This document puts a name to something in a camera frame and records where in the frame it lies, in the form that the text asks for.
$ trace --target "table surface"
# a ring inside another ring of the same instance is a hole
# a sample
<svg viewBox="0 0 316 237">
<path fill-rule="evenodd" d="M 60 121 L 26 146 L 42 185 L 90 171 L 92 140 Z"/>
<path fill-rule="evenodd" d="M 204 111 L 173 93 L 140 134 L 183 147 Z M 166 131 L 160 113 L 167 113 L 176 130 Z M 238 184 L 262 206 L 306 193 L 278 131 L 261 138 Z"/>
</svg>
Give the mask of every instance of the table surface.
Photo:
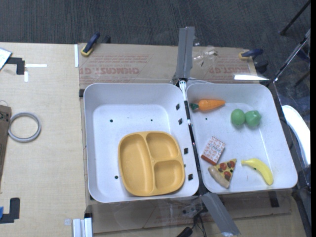
<svg viewBox="0 0 316 237">
<path fill-rule="evenodd" d="M 16 75 L 15 65 L 0 72 L 0 100 L 12 114 L 31 112 L 41 120 L 40 136 L 30 143 L 8 139 L 0 187 L 0 206 L 9 213 L 11 198 L 20 198 L 20 215 L 14 223 L 0 224 L 3 236 L 72 235 L 72 219 L 83 218 L 86 209 L 84 155 L 79 98 L 79 72 L 74 45 L 0 43 L 12 57 L 26 64 L 47 64 L 28 68 L 29 80 Z M 32 120 L 14 124 L 17 135 L 36 129 Z M 288 196 L 289 213 L 235 219 L 243 236 L 304 236 L 295 200 Z M 204 223 L 206 232 L 222 236 L 214 222 Z M 185 226 L 131 230 L 98 236 L 176 236 Z M 201 236 L 196 228 L 193 236 Z"/>
</svg>

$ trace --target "orange carrot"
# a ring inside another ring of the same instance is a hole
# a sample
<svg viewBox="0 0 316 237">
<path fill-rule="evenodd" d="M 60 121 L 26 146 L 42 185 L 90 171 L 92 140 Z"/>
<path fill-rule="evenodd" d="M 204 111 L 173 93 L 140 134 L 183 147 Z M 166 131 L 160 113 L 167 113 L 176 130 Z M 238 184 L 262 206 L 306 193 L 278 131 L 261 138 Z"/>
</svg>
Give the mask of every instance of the orange carrot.
<svg viewBox="0 0 316 237">
<path fill-rule="evenodd" d="M 209 111 L 217 107 L 220 107 L 224 104 L 225 101 L 220 99 L 201 99 L 197 104 L 191 103 L 190 106 L 192 110 L 198 108 L 201 111 Z"/>
</svg>

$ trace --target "gray carpet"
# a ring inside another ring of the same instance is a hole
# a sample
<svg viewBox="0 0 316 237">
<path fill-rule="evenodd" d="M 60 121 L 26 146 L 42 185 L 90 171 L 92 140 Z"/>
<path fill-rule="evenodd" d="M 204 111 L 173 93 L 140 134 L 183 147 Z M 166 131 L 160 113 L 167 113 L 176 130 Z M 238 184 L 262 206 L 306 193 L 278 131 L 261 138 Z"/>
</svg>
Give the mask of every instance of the gray carpet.
<svg viewBox="0 0 316 237">
<path fill-rule="evenodd" d="M 0 0 L 0 41 L 86 42 L 99 31 L 112 43 L 178 45 L 179 28 L 195 26 L 201 45 L 261 48 L 267 74 L 282 65 L 311 26 L 308 0 Z"/>
</svg>

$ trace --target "toy banana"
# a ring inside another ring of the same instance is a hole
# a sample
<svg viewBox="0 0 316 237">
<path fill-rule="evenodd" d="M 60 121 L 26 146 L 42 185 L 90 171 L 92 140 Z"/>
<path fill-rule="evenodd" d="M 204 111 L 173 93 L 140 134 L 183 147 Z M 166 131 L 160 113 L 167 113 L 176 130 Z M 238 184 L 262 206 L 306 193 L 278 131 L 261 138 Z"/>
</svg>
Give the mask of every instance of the toy banana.
<svg viewBox="0 0 316 237">
<path fill-rule="evenodd" d="M 255 170 L 259 171 L 268 185 L 271 185 L 273 183 L 273 175 L 270 168 L 261 160 L 257 158 L 251 158 L 249 160 L 241 160 L 241 164 L 249 165 Z"/>
</svg>

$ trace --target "toy pizza slice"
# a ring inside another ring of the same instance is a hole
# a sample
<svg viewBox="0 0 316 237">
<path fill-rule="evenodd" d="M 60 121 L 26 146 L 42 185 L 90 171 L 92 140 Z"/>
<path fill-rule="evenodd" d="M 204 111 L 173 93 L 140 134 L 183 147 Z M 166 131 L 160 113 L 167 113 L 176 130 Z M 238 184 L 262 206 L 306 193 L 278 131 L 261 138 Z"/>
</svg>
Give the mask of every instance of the toy pizza slice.
<svg viewBox="0 0 316 237">
<path fill-rule="evenodd" d="M 235 170 L 235 165 L 236 159 L 231 159 L 229 161 L 219 163 L 215 166 L 210 166 L 208 168 L 208 171 L 216 180 L 216 182 L 227 189 L 231 183 L 231 179 Z"/>
</svg>

